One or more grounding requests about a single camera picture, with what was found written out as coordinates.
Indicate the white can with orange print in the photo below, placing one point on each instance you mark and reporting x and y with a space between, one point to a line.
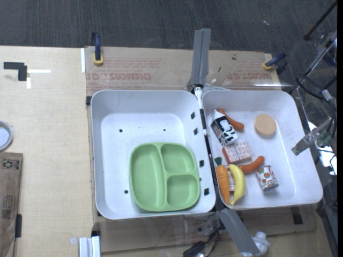
268 177

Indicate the white crumpled paper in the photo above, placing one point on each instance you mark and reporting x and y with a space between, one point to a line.
261 241

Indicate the tan round biscuit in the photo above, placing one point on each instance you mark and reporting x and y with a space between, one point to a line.
265 124

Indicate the green divided plate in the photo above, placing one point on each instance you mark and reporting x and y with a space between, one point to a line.
146 175

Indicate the orange and white box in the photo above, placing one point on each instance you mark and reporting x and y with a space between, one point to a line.
237 152

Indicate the yellow banana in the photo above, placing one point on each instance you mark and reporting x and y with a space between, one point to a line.
239 182

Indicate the orange carrot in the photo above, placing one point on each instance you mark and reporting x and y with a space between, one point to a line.
223 182

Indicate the brown paper bag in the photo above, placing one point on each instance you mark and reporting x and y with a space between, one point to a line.
8 191

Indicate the white and black carton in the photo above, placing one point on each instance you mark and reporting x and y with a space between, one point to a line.
225 132

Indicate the white plastic tray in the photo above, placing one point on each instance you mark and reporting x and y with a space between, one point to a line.
112 154
292 167

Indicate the orange toy sausage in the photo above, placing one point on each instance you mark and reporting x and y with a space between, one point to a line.
253 165
235 124

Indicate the orange and white packet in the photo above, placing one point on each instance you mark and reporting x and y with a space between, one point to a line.
231 184

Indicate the brown cardboard board red print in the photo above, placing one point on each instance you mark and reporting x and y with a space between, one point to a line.
139 71

